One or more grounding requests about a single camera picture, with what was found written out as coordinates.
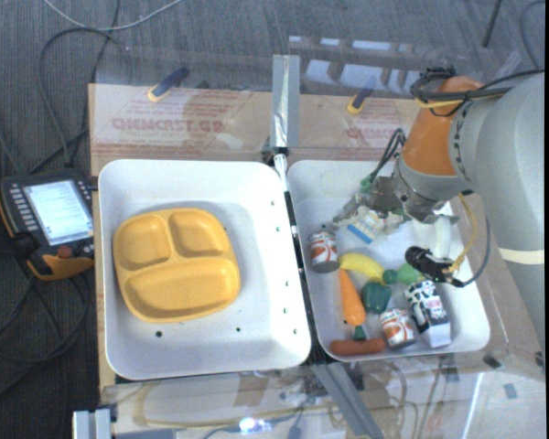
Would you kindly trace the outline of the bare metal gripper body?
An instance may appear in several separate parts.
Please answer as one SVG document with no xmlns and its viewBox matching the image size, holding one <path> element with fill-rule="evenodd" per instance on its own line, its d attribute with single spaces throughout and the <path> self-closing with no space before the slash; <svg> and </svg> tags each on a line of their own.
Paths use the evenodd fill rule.
<svg viewBox="0 0 549 439">
<path fill-rule="evenodd" d="M 366 176 L 360 193 L 370 209 L 433 224 L 437 212 L 459 192 L 459 179 L 445 176 Z"/>
</svg>

